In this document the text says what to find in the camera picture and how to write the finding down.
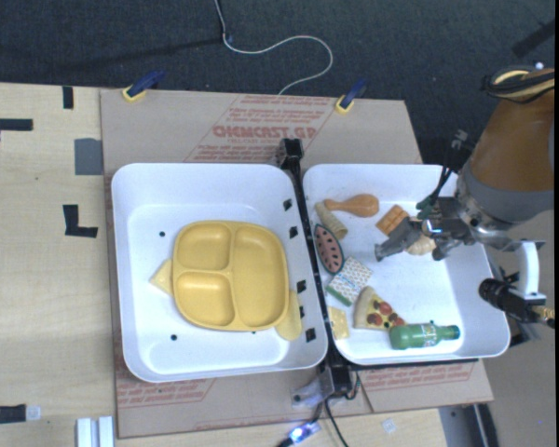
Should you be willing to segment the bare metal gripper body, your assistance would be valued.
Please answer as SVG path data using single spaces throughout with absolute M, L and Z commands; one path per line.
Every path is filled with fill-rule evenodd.
M 512 224 L 489 215 L 471 196 L 438 197 L 420 210 L 420 220 L 422 233 L 432 240 L 450 237 L 461 240 L 459 246 L 480 243 L 500 251 L 512 251 L 517 245 L 509 235 Z

